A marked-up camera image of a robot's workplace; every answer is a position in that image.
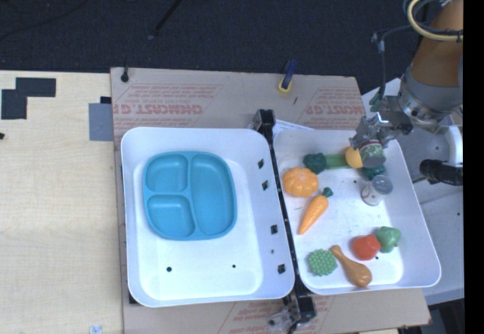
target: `white tray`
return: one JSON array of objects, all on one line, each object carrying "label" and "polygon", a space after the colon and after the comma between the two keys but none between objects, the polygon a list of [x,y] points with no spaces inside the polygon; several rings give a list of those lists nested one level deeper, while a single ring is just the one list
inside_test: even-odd
[{"label": "white tray", "polygon": [[[143,169],[152,156],[170,151],[214,153],[227,162],[237,221],[223,237],[177,241],[151,230],[144,212]],[[134,128],[122,139],[121,154],[128,285],[140,304],[282,298],[291,291],[292,259],[271,154],[261,134],[249,129]]]},{"label": "white tray", "polygon": [[[275,136],[274,147],[279,175],[294,166],[303,167],[303,157],[309,153],[344,153],[354,131],[283,130]],[[302,282],[314,293],[322,295],[360,292],[378,289],[429,287],[439,282],[441,268],[429,235],[420,204],[398,142],[389,142],[384,149],[386,174],[393,182],[393,191],[377,206],[361,199],[361,189],[368,179],[351,168],[326,169],[318,175],[319,189],[330,187],[329,207],[303,235],[297,234],[308,199],[284,192],[284,201],[293,235],[297,263]],[[402,232],[398,247],[381,253],[369,261],[359,261],[352,253],[353,238],[373,233],[382,226]],[[343,266],[327,276],[309,272],[306,258],[316,249],[339,245],[352,260],[365,264],[373,280],[367,288],[352,285]]]}]

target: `blue plate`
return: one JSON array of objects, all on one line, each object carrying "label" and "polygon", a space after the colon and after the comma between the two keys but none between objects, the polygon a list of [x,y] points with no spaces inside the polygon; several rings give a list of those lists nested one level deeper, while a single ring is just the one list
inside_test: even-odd
[{"label": "blue plate", "polygon": [[152,157],[143,171],[143,200],[148,224],[166,239],[214,239],[227,234],[237,220],[230,168],[211,153]]}]

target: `orange carrot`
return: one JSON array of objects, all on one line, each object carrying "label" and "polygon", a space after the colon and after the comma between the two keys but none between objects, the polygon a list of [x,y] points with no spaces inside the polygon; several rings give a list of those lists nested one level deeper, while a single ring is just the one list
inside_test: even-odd
[{"label": "orange carrot", "polygon": [[325,187],[323,193],[314,197],[309,203],[304,216],[302,217],[301,225],[298,234],[305,233],[318,220],[327,209],[329,205],[328,197],[332,196],[333,192],[329,187]]}]

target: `red tomato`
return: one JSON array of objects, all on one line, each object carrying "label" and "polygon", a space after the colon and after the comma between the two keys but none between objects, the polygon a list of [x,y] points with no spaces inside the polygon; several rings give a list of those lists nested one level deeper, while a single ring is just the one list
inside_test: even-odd
[{"label": "red tomato", "polygon": [[380,251],[381,244],[373,234],[366,236],[359,236],[353,240],[353,252],[360,260],[371,260],[378,251]]}]

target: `tin can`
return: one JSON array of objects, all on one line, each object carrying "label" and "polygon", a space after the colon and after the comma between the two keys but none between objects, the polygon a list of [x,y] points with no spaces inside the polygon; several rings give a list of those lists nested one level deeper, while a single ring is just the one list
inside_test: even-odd
[{"label": "tin can", "polygon": [[385,175],[375,175],[371,182],[361,189],[361,199],[368,205],[378,205],[393,190],[391,180]]},{"label": "tin can", "polygon": [[365,168],[375,168],[385,163],[383,147],[379,141],[369,141],[359,147],[361,161]]}]

